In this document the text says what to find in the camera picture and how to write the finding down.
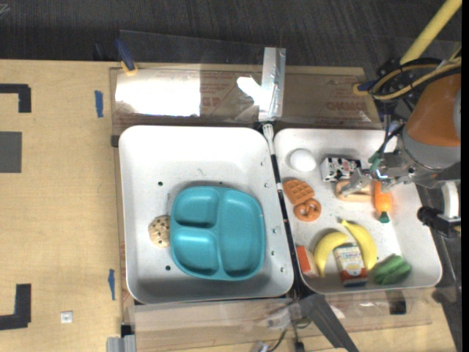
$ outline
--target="egg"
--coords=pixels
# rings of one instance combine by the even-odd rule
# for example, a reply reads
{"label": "egg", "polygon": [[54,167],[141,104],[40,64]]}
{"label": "egg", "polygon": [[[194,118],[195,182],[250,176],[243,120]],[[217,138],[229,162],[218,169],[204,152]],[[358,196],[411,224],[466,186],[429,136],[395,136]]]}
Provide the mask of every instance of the egg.
{"label": "egg", "polygon": [[309,172],[316,168],[314,156],[306,149],[295,150],[289,157],[289,164],[300,172]]}

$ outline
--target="pretzel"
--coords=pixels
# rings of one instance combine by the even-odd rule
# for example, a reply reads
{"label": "pretzel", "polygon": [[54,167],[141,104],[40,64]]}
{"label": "pretzel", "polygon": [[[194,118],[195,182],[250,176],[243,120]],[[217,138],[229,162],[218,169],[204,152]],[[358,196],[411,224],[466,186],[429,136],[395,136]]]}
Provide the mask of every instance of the pretzel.
{"label": "pretzel", "polygon": [[301,221],[314,221],[321,215],[321,204],[314,198],[295,206],[295,216]]}

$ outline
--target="yellow banana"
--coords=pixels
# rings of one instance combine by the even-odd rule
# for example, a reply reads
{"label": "yellow banana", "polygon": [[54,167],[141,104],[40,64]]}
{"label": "yellow banana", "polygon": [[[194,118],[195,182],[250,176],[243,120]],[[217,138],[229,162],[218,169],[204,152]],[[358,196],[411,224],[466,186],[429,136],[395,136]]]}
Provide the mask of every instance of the yellow banana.
{"label": "yellow banana", "polygon": [[329,253],[347,240],[348,236],[345,233],[337,231],[328,233],[317,243],[316,248],[314,248],[313,256],[321,277],[325,276],[324,269]]}
{"label": "yellow banana", "polygon": [[352,236],[358,242],[358,245],[360,245],[361,254],[363,255],[363,263],[365,264],[366,270],[371,270],[376,264],[378,256],[378,250],[373,237],[364,226],[349,223],[346,220],[342,220],[341,224],[350,231]]}

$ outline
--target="cookie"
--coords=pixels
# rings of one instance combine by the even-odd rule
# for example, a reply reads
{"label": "cookie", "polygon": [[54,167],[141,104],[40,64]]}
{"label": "cookie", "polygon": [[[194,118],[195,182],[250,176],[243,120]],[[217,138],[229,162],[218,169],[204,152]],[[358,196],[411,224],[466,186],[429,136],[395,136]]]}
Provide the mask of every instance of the cookie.
{"label": "cookie", "polygon": [[304,181],[288,180],[283,183],[284,193],[293,205],[299,205],[314,197],[314,190]]}
{"label": "cookie", "polygon": [[169,246],[169,221],[168,215],[157,216],[148,226],[150,240],[160,248]]}

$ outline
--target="white plastic tray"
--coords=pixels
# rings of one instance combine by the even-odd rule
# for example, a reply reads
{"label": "white plastic tray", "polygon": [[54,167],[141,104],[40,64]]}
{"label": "white plastic tray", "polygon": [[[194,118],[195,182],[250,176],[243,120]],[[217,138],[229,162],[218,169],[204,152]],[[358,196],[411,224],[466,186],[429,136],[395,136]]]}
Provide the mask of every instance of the white plastic tray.
{"label": "white plastic tray", "polygon": [[[268,145],[249,128],[133,126],[121,135],[119,159],[128,288],[144,304],[284,295],[293,267]],[[225,186],[255,197],[265,218],[265,260],[252,278],[213,281],[177,268],[169,248],[149,238],[148,226],[169,215],[190,186]]]}
{"label": "white plastic tray", "polygon": [[[350,236],[347,229],[340,225],[337,218],[354,221],[365,226],[374,238],[378,248],[378,262],[390,254],[401,254],[412,266],[411,274],[398,285],[376,285],[370,274],[365,287],[344,287],[333,254],[328,258],[325,278],[303,281],[318,293],[361,292],[367,290],[388,290],[390,288],[431,287],[441,278],[442,268],[438,253],[428,227],[417,218],[421,201],[415,185],[399,185],[392,191],[394,209],[391,222],[381,224],[377,220],[372,202],[344,202],[334,196],[334,184],[322,181],[320,164],[327,156],[340,156],[360,159],[366,168],[367,160],[383,143],[382,131],[331,130],[331,129],[284,129],[274,139],[278,167],[282,181],[296,178],[306,181],[316,192],[314,196],[322,206],[321,216],[313,222],[303,222],[295,217],[293,204],[286,198],[289,223],[296,245],[304,245],[314,251],[319,239],[328,230],[339,230]],[[388,144],[392,149],[395,142]],[[289,166],[289,154],[296,149],[311,151],[317,167],[310,172],[299,172]]]}

